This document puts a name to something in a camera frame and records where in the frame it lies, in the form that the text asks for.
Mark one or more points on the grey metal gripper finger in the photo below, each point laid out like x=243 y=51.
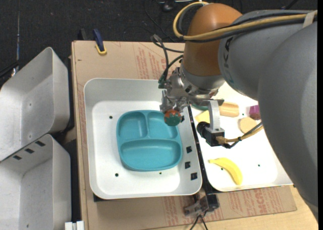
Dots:
x=179 y=107
x=164 y=105

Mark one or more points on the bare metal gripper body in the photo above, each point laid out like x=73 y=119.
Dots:
x=185 y=89

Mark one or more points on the red and green toy tomato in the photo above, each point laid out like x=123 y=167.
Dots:
x=172 y=118

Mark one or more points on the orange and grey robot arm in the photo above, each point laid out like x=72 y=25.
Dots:
x=277 y=72

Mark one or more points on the yellow cheese slice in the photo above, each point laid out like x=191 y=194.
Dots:
x=203 y=116

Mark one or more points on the blue divided plate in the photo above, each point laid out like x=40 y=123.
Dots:
x=149 y=145

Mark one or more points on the tan bread roll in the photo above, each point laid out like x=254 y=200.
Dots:
x=229 y=110

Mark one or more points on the brown cardboard board, red print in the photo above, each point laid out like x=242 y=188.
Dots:
x=121 y=57

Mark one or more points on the round tan biscuit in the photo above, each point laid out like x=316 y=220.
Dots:
x=246 y=125

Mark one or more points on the white plastic tray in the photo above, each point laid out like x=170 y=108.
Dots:
x=32 y=188
x=106 y=148
x=252 y=163
x=30 y=98

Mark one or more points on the purple grapes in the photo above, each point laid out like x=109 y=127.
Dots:
x=255 y=111

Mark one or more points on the yellow banana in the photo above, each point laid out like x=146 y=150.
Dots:
x=230 y=167

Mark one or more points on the black cylinder on white bracket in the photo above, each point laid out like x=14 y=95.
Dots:
x=214 y=123

